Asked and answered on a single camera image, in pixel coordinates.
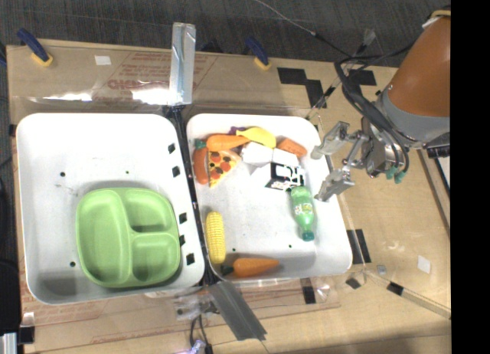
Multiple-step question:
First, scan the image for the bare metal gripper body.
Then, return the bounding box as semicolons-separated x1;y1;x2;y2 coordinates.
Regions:
359;116;407;179

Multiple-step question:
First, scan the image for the orange bread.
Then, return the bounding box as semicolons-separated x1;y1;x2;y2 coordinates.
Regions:
276;136;309;159

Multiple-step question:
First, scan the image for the green plastic bottle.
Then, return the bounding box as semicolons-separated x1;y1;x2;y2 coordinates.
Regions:
289;185;317;242

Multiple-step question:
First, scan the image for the black and white carton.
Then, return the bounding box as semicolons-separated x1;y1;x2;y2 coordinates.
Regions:
264;148;307;193

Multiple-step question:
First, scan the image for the yellow banana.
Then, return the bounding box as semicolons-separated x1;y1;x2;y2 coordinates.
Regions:
235;126;277;150

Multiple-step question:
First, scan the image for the white plastic tray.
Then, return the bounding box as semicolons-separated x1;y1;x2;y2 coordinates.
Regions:
185;113;354;283
15;112;206;306

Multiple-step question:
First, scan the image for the orange carrot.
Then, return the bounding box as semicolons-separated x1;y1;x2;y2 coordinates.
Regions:
194;133;252;153
219;257;281;279

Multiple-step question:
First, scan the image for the pizza slice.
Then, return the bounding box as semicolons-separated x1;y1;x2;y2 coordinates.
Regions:
207;149;243;189

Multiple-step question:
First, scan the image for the yellow corn cob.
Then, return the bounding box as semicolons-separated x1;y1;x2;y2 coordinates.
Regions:
204;211;227;266

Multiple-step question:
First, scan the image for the orange sausage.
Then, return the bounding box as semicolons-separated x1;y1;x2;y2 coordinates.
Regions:
192;146;211;186

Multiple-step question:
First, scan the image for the green divided plate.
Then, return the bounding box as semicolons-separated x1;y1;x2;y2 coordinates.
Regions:
74;186;182;290

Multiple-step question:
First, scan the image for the brown cardboard board red print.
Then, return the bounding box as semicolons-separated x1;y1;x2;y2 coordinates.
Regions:
5;38;452;354

